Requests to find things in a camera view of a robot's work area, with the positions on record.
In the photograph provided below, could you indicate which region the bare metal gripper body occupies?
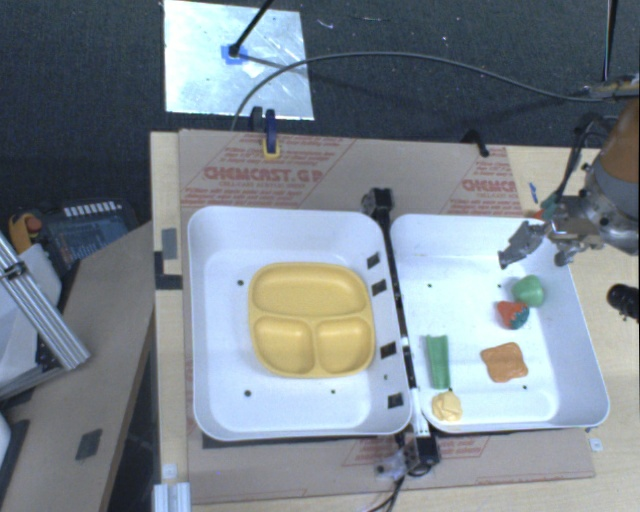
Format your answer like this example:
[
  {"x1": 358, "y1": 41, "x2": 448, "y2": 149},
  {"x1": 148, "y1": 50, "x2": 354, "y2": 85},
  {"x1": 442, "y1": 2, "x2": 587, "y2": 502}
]
[{"x1": 547, "y1": 197, "x2": 640, "y2": 255}]

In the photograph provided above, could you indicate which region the yellow divided plate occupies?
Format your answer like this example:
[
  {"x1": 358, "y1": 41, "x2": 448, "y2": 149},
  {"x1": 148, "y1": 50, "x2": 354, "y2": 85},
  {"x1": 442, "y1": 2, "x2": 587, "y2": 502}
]
[{"x1": 247, "y1": 261, "x2": 377, "y2": 379}]

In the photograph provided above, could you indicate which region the orange toy biscuit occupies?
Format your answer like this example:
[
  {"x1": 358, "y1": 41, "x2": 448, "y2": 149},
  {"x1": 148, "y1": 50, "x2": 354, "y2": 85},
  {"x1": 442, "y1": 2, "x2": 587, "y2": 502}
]
[{"x1": 479, "y1": 341, "x2": 529, "y2": 385}]

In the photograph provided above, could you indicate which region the white plastic tray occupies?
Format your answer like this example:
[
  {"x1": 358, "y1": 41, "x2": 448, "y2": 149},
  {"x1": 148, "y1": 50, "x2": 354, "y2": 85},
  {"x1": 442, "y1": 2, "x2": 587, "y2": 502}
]
[
  {"x1": 187, "y1": 204, "x2": 414, "y2": 443},
  {"x1": 388, "y1": 213, "x2": 612, "y2": 435}
]

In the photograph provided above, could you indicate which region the green toy pepper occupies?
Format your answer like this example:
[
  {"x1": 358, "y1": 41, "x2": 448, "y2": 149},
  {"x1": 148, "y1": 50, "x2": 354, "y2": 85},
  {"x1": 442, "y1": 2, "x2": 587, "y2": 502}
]
[{"x1": 510, "y1": 273, "x2": 547, "y2": 309}]

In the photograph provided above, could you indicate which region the yellow toy pasta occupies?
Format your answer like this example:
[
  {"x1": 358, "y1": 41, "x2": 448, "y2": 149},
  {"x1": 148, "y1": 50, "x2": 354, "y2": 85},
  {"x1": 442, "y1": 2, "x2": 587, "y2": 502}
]
[{"x1": 430, "y1": 390, "x2": 464, "y2": 423}]

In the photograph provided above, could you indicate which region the orange and green toy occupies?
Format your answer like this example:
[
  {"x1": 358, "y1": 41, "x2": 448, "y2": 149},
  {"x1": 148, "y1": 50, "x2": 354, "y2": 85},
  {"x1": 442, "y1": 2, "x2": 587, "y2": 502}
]
[{"x1": 495, "y1": 299, "x2": 531, "y2": 332}]

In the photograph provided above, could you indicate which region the brown cardboard board red print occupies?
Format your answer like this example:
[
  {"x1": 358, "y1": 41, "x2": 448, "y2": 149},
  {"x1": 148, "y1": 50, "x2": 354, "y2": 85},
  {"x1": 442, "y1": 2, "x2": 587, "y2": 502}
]
[{"x1": 177, "y1": 128, "x2": 598, "y2": 506}]

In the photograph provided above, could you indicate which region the green toy celery stick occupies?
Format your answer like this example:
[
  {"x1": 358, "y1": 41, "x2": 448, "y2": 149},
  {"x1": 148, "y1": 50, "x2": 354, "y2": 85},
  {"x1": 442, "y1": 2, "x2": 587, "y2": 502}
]
[{"x1": 425, "y1": 333, "x2": 452, "y2": 391}]

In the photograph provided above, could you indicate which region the thin black and white rod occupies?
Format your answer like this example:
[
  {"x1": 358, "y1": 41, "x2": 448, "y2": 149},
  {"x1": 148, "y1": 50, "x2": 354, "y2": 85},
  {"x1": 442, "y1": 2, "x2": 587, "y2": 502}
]
[{"x1": 375, "y1": 208, "x2": 427, "y2": 432}]

